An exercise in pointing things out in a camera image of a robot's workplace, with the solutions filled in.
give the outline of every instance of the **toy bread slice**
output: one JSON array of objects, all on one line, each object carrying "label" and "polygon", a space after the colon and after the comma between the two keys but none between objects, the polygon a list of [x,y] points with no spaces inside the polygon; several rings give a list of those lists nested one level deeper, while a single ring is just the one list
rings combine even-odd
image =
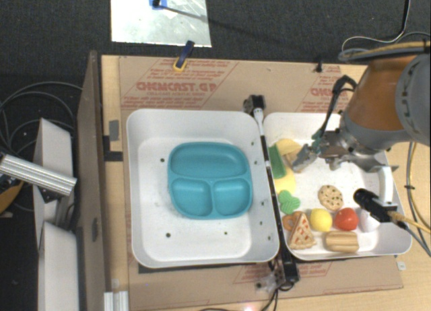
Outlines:
[{"label": "toy bread slice", "polygon": [[337,252],[356,252],[359,250],[358,236],[355,232],[331,231],[325,238],[328,250]]},{"label": "toy bread slice", "polygon": [[311,233],[307,216],[304,213],[298,216],[292,233],[290,234],[288,244],[289,247],[294,250],[311,248],[316,244],[314,236]]}]

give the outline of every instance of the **toy bread roll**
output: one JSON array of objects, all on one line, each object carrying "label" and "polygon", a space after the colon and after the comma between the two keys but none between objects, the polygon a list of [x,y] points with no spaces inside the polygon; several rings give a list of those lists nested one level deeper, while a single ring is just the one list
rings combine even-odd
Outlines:
[{"label": "toy bread roll", "polygon": [[337,252],[356,252],[359,250],[358,236],[355,232],[331,231],[325,238],[328,250]]}]

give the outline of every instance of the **yellow ball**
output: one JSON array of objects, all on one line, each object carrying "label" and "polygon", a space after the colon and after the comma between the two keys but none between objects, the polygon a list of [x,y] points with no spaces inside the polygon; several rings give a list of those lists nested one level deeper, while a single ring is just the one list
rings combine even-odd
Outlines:
[{"label": "yellow ball", "polygon": [[331,214],[326,209],[314,208],[310,214],[311,227],[320,232],[328,232],[332,226]]}]

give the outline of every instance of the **white tray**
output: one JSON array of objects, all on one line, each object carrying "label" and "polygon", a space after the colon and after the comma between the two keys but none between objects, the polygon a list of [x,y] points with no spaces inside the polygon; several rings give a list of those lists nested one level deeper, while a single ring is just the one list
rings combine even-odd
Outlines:
[{"label": "white tray", "polygon": [[[299,144],[311,143],[311,135],[321,127],[325,119],[324,114],[303,113],[272,113],[264,121],[265,136],[268,146],[272,146],[280,139],[293,139]],[[328,130],[338,127],[340,117],[332,115]],[[381,162],[387,162],[385,154],[379,157]],[[358,188],[366,188],[376,194],[379,193],[379,179],[377,173],[365,173],[352,163],[342,163],[341,168],[330,171],[329,166],[321,158],[305,168],[301,173],[295,174],[295,197],[301,200],[299,210],[309,215],[313,208],[324,208],[317,197],[318,190],[325,184],[336,186],[343,194],[344,207],[359,210],[358,204],[353,200],[353,193]],[[398,192],[394,186],[393,202],[398,204],[398,211],[403,213]],[[388,254],[402,254],[411,246],[411,236],[392,223],[382,223],[373,232],[363,232],[358,227],[360,249],[355,253],[331,252],[323,246],[322,232],[313,231],[317,245],[305,250],[290,250],[296,257],[305,261],[326,260],[334,258],[347,258],[359,256],[380,256]]]},{"label": "white tray", "polygon": [[[181,215],[168,191],[168,157],[181,143],[229,143],[248,159],[253,203],[240,217],[200,220]],[[270,261],[279,240],[259,129],[242,112],[156,110],[127,120],[131,231],[135,258],[150,268]]]}]

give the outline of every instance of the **toy pizza slice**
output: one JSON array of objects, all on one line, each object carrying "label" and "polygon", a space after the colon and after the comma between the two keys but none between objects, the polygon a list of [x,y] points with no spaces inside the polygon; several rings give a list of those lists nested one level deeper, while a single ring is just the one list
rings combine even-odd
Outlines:
[{"label": "toy pizza slice", "polygon": [[311,248],[316,244],[307,216],[304,213],[298,216],[295,226],[292,228],[288,244],[294,250]]}]

